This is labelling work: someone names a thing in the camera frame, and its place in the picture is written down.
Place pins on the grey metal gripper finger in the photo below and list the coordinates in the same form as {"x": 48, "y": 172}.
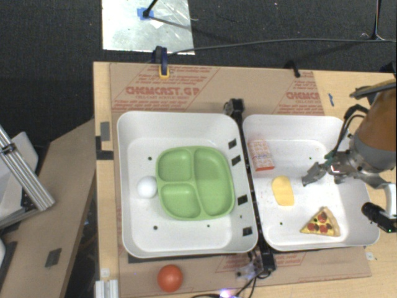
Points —
{"x": 319, "y": 167}
{"x": 310, "y": 178}

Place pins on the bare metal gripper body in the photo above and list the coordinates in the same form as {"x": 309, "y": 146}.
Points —
{"x": 347, "y": 166}

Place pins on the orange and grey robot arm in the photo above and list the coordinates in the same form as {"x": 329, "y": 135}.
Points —
{"x": 380, "y": 126}

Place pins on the white plastic tray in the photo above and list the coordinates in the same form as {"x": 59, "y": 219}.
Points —
{"x": 186, "y": 234}
{"x": 310, "y": 194}

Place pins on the yellow oblong toy food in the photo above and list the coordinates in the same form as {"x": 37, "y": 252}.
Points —
{"x": 283, "y": 191}

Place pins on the toy pizza slice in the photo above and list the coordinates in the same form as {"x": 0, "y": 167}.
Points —
{"x": 322, "y": 225}

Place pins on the orange and white carton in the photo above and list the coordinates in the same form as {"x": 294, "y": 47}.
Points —
{"x": 261, "y": 155}

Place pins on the thin black rod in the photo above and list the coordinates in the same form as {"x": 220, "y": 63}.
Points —
{"x": 249, "y": 172}

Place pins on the green divided plate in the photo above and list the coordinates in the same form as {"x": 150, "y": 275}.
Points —
{"x": 198, "y": 182}

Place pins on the brown cardboard board red print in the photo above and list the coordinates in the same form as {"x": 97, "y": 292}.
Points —
{"x": 198, "y": 88}

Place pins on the white ball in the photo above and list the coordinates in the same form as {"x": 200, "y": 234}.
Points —
{"x": 147, "y": 187}

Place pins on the orange ball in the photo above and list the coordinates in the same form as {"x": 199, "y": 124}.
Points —
{"x": 170, "y": 278}

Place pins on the black cylinder on white bracket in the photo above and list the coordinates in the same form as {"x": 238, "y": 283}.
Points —
{"x": 376, "y": 214}

